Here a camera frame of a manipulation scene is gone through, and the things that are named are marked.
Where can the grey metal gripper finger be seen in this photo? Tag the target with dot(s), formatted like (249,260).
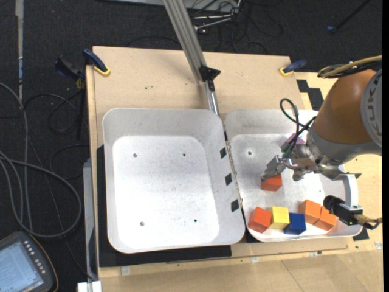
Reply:
(274,166)
(299,174)

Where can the yellow cube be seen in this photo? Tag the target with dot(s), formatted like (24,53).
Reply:
(280,217)

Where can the blue cube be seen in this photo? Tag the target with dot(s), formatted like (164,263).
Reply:
(295,223)

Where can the pale wood board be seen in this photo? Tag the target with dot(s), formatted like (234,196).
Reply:
(158,81)

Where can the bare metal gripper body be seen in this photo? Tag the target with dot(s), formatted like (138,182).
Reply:
(307,160)

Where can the white plastic tray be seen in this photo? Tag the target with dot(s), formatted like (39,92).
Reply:
(164,190)
(252,169)

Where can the orange cube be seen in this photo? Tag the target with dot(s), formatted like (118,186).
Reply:
(310,210)
(326,221)
(272,184)
(259,220)

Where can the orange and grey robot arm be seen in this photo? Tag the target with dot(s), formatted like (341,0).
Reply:
(343,114)

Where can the black cylinder on white bracket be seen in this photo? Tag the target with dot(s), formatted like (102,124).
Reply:
(345,211)

